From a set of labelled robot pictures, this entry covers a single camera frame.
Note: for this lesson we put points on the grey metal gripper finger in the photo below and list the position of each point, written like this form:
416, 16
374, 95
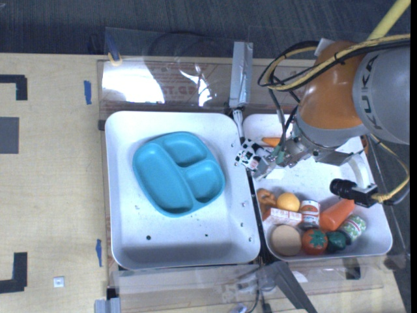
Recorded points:
264, 151
261, 171

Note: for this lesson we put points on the orange carrot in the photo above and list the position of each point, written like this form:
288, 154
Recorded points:
272, 141

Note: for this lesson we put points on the blue divided plate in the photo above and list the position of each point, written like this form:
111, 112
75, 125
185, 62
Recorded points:
169, 178

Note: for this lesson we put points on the small can orange label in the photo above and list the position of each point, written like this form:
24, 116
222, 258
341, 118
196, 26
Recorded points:
309, 209

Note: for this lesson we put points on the orange fruit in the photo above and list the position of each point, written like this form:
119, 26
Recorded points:
288, 202

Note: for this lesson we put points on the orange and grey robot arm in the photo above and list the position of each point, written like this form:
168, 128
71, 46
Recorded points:
329, 93

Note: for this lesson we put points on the black cylinder on white bracket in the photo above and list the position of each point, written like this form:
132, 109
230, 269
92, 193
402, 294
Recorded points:
350, 189

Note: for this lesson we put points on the orange bottle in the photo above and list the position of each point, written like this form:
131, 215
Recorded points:
337, 214

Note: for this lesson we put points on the brown pretzel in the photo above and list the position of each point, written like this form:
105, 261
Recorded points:
265, 197

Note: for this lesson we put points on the green and white can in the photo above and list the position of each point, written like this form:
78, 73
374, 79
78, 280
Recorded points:
353, 227

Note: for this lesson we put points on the green pepper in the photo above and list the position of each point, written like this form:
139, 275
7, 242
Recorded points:
336, 241

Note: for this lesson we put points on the tan bread bun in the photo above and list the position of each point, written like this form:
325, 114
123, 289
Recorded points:
286, 240

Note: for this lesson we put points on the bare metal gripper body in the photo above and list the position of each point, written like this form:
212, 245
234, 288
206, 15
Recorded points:
301, 150

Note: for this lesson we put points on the white plastic tray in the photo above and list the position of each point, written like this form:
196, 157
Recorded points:
182, 240
309, 181

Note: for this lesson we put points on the red tomato green top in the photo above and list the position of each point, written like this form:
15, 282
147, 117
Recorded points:
314, 241

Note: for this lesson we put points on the white and red packet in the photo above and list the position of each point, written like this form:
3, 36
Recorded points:
281, 215

